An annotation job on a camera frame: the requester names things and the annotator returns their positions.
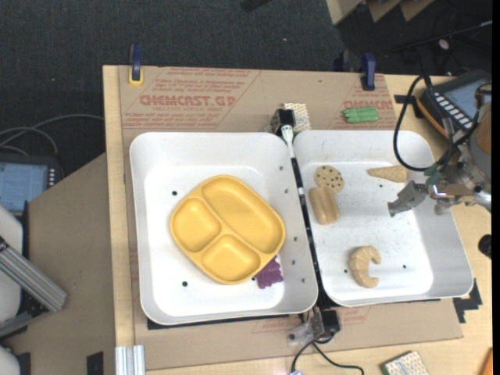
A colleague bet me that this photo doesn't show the tan chocolate chip biscuit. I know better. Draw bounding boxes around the tan chocolate chip biscuit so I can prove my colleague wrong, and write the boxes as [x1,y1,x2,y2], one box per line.
[314,165,345,194]

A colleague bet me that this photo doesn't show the black cylinder on white bracket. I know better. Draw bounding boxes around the black cylinder on white bracket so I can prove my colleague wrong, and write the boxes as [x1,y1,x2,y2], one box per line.
[477,234,493,260]

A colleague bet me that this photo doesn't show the white plastic tray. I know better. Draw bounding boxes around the white plastic tray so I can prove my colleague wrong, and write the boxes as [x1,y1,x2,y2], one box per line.
[128,130,320,327]
[291,129,475,308]

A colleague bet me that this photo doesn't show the black block with thin wires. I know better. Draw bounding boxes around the black block with thin wires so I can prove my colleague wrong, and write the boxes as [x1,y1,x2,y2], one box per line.
[312,309,342,335]
[273,108,297,134]

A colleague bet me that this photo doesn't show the tan ice cream cone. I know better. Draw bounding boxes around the tan ice cream cone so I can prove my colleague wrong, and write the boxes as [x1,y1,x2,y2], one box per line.
[366,164,408,184]

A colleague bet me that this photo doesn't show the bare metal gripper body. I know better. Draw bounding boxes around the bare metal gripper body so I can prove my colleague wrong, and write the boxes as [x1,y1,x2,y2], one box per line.
[427,171,493,213]

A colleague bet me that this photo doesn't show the purple grapes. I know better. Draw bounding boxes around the purple grapes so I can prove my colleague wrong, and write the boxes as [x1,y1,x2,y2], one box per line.
[255,255,284,290]

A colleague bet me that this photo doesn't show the green asparagus bundle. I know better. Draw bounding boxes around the green asparagus bundle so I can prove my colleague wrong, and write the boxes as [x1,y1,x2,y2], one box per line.
[342,105,380,125]

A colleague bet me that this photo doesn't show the tan croissant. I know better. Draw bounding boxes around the tan croissant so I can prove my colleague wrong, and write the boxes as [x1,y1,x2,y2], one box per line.
[348,245,382,289]

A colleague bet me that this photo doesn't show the brown cardboard board, red print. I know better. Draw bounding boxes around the brown cardboard board, red print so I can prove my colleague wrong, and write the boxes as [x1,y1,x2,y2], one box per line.
[116,65,466,371]

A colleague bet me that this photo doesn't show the tan bread roll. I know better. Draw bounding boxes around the tan bread roll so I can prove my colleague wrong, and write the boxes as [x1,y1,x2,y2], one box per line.
[308,186,340,226]

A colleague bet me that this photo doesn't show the yellow divided plate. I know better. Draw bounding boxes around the yellow divided plate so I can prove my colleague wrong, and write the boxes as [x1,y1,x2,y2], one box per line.
[170,174,287,286]

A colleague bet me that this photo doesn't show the thin black and white rod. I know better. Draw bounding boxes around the thin black and white rod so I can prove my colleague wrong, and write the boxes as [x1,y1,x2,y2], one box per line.
[281,124,327,313]

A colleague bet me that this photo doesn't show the white dotted packet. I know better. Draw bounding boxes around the white dotted packet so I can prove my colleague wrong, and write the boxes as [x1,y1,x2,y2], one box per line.
[284,102,313,133]
[380,350,427,375]

